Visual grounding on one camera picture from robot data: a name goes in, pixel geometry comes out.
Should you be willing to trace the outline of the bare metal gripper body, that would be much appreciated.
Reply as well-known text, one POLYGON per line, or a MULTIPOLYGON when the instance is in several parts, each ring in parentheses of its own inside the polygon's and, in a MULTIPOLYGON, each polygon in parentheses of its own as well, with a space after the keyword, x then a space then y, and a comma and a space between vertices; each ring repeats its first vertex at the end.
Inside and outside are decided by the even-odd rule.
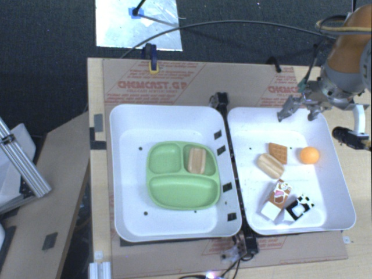
POLYGON ((346 92, 329 80, 307 81, 299 84, 302 103, 308 108, 315 109, 353 109, 354 94, 346 92))

